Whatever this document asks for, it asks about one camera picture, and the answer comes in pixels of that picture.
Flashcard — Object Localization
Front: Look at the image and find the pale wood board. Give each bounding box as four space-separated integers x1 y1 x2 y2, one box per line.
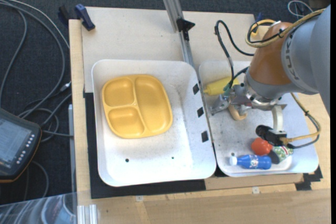
80 6 259 94

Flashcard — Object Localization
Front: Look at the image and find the blue bottle with white cap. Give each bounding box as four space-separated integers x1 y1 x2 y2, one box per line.
229 154 272 170

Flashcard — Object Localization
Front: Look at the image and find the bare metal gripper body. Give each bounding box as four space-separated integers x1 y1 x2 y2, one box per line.
223 83 288 114

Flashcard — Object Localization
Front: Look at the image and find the yellow divided plate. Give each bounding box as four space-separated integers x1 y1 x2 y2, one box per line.
101 74 174 139

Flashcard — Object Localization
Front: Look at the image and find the beige doughnut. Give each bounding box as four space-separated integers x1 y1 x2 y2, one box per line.
227 103 248 122

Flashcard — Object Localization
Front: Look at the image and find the yellow mustard bottle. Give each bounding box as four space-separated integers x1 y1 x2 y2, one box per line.
203 76 240 97

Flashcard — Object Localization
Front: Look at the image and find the green and white can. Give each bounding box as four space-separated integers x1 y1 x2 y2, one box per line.
270 145 295 165

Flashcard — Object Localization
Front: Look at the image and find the white plastic tray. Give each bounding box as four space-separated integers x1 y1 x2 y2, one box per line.
91 59 217 188
198 60 320 178

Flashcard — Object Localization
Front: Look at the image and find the orange toy pepper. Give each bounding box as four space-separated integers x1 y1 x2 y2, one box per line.
250 137 274 156

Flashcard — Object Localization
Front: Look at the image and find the black cylinder on white bracket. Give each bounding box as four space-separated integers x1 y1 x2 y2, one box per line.
255 104 288 147

